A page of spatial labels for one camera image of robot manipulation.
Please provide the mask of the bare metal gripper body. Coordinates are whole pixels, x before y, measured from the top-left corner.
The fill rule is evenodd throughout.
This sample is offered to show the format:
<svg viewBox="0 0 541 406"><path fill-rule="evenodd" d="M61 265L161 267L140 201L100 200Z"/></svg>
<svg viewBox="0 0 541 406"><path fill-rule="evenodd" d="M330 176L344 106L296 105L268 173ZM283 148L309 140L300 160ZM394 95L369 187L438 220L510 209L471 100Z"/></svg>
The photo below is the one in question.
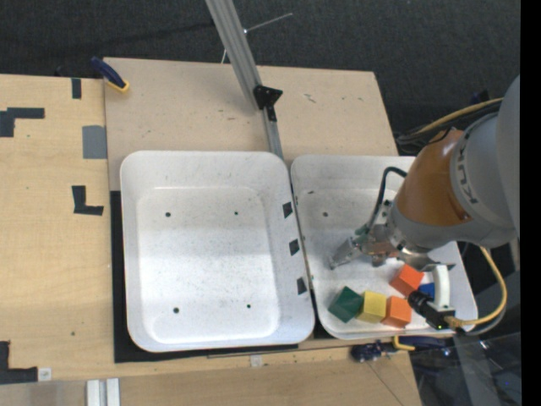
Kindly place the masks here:
<svg viewBox="0 0 541 406"><path fill-rule="evenodd" d="M370 260L371 255L386 253L387 260L395 258L416 270L428 270L432 265L428 249L408 242L398 229L388 224L371 227L364 224L357 229L357 242L361 245L362 253Z"/></svg>

